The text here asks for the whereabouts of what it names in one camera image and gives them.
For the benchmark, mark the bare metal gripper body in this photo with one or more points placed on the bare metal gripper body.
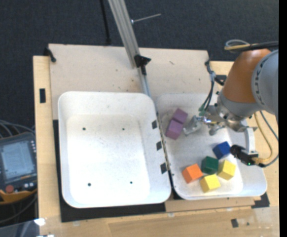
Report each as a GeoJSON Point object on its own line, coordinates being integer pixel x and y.
{"type": "Point", "coordinates": [228, 121]}

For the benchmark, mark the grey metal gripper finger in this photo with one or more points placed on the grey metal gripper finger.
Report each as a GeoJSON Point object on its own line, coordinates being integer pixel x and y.
{"type": "Point", "coordinates": [213, 130]}
{"type": "Point", "coordinates": [192, 126]}

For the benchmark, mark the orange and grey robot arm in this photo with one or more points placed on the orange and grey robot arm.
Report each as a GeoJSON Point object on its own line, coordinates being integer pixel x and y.
{"type": "Point", "coordinates": [247, 80]}

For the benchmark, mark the purple cube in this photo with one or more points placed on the purple cube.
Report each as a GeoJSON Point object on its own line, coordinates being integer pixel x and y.
{"type": "Point", "coordinates": [180, 115]}
{"type": "Point", "coordinates": [174, 130]}

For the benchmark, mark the white plastic tray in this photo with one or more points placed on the white plastic tray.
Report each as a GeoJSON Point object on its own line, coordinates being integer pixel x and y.
{"type": "Point", "coordinates": [197, 147]}
{"type": "Point", "coordinates": [109, 152]}

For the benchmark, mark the blue cube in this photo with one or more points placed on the blue cube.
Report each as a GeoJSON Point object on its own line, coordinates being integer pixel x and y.
{"type": "Point", "coordinates": [221, 150]}

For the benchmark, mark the green cube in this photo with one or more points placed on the green cube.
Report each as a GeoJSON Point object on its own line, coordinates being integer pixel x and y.
{"type": "Point", "coordinates": [209, 165]}

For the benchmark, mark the yellow cube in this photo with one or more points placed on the yellow cube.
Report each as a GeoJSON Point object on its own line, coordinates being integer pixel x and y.
{"type": "Point", "coordinates": [210, 183]}
{"type": "Point", "coordinates": [226, 169]}

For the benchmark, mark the orange cube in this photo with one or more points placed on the orange cube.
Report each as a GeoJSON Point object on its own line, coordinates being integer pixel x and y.
{"type": "Point", "coordinates": [192, 173]}

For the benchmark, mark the pale wood board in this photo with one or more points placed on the pale wood board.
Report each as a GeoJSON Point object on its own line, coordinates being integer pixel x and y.
{"type": "Point", "coordinates": [96, 68]}

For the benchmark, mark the black cylinder on white bracket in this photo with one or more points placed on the black cylinder on white bracket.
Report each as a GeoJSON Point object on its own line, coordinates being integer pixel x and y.
{"type": "Point", "coordinates": [242, 154]}

